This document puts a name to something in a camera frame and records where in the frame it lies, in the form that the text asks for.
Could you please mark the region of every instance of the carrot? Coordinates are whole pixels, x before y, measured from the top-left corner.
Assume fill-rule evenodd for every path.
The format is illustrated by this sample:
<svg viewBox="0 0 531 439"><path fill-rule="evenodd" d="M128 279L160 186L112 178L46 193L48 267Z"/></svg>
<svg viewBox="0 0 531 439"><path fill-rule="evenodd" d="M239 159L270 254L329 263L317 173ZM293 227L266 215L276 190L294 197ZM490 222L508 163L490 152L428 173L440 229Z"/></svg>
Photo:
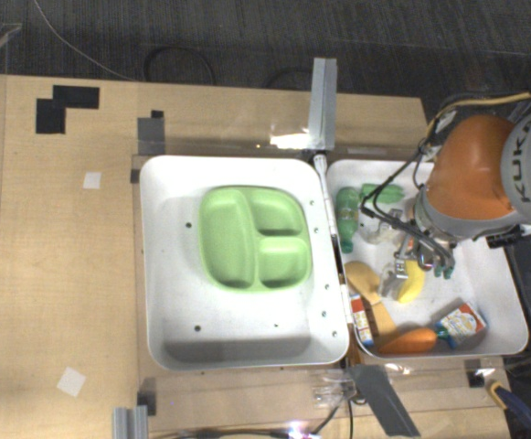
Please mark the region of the carrot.
<svg viewBox="0 0 531 439"><path fill-rule="evenodd" d="M416 328L389 341L378 349L382 355L408 355L425 353L435 347L438 336L429 328Z"/></svg>

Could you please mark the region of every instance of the yellow cable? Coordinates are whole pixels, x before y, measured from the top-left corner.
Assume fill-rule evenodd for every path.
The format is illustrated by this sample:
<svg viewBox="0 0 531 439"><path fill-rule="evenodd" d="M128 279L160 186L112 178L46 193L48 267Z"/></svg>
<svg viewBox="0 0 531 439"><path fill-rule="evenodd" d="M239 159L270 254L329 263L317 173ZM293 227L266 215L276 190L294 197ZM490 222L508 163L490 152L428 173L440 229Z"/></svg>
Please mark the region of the yellow cable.
<svg viewBox="0 0 531 439"><path fill-rule="evenodd" d="M451 111L452 109L456 107L462 107L462 106L495 106L499 104L509 104L512 102L520 102L520 101L526 101L528 99L531 99L531 92L524 91L520 92L518 94L512 94L511 96L503 96L500 98L486 98L486 99L466 99L462 101L453 102L452 104L448 104L446 107L444 107L441 111L439 111L433 119L431 119L430 123L428 123L428 129L426 131L426 138L430 137L431 131L433 130L436 122L440 117L442 117L446 112Z"/></svg>

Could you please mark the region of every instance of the white wire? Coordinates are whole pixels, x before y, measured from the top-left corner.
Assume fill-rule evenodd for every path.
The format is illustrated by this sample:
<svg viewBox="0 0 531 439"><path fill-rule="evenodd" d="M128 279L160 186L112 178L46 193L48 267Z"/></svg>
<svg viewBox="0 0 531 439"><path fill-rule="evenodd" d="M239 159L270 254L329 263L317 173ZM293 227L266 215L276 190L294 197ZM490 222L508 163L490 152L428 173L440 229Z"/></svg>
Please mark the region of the white wire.
<svg viewBox="0 0 531 439"><path fill-rule="evenodd" d="M80 54L82 57L84 57L86 60L89 60L90 62L92 62L93 64L95 64L97 67L100 67L102 68L103 70L109 72L111 75L114 75L118 78L121 78L123 80L128 80L128 81L137 81L133 78L129 78L129 77L126 77L124 75L122 75L121 73L117 73L115 70L111 70L109 69L108 67L105 67L104 65L102 65L100 62L98 62L97 60L93 59L92 57L90 57L89 55L85 54L84 52L82 52L82 50L80 50L79 48L77 48L76 46L73 46L72 44L70 44L65 38L63 38L60 33L52 26L52 24L49 22L49 19L48 17L46 16L46 14L44 13L44 10L42 10L42 7L41 5L39 4L39 2L37 0L33 0L34 1L34 4L36 5L36 8L37 8L37 11L39 12L39 14L42 16L42 18L44 19L44 21L46 22L46 25L48 26L48 28L50 29L50 31L52 31L52 33L54 34L54 36L56 36L63 44L65 44L66 46L68 46L69 48L71 48L72 50L74 50L75 52L77 52L78 54Z"/></svg>

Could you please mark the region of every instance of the green plate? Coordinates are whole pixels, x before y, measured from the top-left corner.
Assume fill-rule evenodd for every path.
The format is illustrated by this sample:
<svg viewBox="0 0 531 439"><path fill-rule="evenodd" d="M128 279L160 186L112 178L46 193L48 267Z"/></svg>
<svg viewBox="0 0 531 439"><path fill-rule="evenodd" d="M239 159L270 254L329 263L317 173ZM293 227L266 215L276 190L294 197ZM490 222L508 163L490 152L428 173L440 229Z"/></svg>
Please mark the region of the green plate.
<svg viewBox="0 0 531 439"><path fill-rule="evenodd" d="M312 249L302 207L274 188L220 187L200 205L200 255L210 280L245 292L303 283Z"/></svg>

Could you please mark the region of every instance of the white square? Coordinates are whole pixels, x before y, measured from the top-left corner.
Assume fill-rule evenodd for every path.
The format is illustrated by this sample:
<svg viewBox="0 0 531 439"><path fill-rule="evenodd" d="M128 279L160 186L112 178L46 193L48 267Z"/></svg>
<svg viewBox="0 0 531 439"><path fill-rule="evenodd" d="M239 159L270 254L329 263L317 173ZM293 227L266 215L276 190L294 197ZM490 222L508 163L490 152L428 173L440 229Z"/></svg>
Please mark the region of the white square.
<svg viewBox="0 0 531 439"><path fill-rule="evenodd" d="M101 188L101 176L101 172L87 172L84 176L84 183L82 184L82 188Z"/></svg>
<svg viewBox="0 0 531 439"><path fill-rule="evenodd" d="M72 395L72 397L78 397L85 380L86 376L83 376L77 370L66 368L57 387L68 395Z"/></svg>

